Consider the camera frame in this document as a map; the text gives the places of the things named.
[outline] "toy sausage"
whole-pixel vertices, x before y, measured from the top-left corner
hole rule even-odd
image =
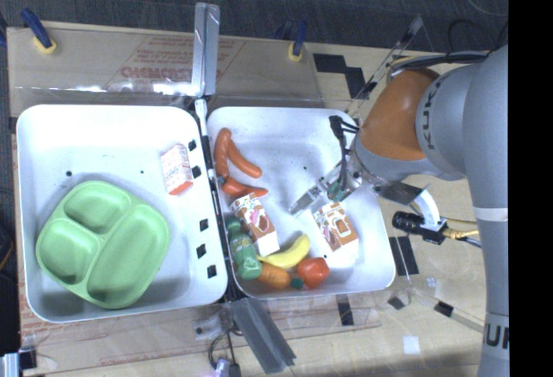
[[[247,174],[249,177],[254,177],[258,179],[261,177],[262,170],[257,165],[254,165],[252,162],[247,160],[240,150],[236,147],[236,144],[232,141],[229,142],[227,152],[228,158],[230,161],[243,173]]]
[[[217,177],[222,177],[226,179],[229,175],[228,169],[228,146],[231,142],[232,133],[228,128],[221,128],[217,139],[215,140],[215,148],[213,150],[213,155],[215,158],[215,174]]]
[[[263,197],[269,192],[269,190],[265,188],[244,185],[243,183],[237,181],[234,177],[230,176],[226,178],[221,189],[234,198],[244,197],[249,193],[255,193],[257,197]]]

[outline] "juice box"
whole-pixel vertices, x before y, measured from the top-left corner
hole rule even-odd
[[[178,195],[194,183],[188,151],[183,144],[176,144],[162,154],[162,168],[165,185],[171,195]]]
[[[359,237],[339,202],[328,203],[316,211],[314,217],[332,252],[345,246],[348,251],[357,251]]]
[[[230,209],[247,228],[260,256],[268,256],[280,249],[275,227],[254,193],[236,199],[231,203]]]

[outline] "banana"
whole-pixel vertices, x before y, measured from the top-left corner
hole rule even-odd
[[[257,256],[257,258],[265,263],[274,266],[280,266],[283,269],[291,268],[300,263],[309,252],[309,237],[306,234],[302,234],[296,240],[290,248],[285,251],[275,252],[265,257]]]

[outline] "sticker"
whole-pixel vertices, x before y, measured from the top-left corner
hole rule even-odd
[[[482,336],[482,354],[509,360],[509,316],[486,313],[486,325]]]
[[[418,335],[404,335],[404,354],[421,354],[421,348],[418,343]]]

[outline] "green divided plate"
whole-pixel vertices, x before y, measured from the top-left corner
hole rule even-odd
[[[148,289],[170,239],[155,208],[108,182],[89,181],[56,207],[36,241],[36,258],[57,283],[115,310]]]

